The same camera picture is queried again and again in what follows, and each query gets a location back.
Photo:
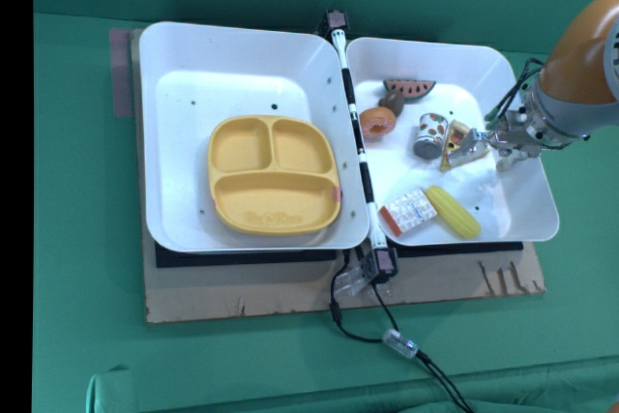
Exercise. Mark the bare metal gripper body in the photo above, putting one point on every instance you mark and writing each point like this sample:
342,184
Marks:
520,135

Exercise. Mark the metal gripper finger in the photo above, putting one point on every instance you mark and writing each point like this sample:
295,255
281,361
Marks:
471,142
509,161

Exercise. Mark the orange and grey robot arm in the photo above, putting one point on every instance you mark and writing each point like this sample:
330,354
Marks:
580,63

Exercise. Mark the yellow pizza slice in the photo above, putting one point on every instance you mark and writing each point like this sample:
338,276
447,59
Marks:
457,131

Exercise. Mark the white can with strawberry print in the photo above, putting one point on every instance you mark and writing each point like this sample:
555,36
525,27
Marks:
430,130

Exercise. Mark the white plastic tray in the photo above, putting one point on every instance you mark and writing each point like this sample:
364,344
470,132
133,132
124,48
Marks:
184,63
524,208

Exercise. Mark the yellow corn cob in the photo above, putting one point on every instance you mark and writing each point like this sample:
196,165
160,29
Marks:
454,213

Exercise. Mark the red watermelon slice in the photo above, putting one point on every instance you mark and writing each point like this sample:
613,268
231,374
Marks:
411,89

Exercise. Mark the orange and white packet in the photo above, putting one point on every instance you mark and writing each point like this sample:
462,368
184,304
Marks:
408,210

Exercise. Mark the orange doughnut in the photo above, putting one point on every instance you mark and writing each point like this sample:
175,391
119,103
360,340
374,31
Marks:
367,121

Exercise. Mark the black and white thin rod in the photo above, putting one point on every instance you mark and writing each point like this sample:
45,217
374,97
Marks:
366,181

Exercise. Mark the yellow divided plate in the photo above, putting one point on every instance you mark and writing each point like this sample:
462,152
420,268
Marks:
271,200

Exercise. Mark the brown cardboard board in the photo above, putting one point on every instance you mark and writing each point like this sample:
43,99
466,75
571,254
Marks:
242,292

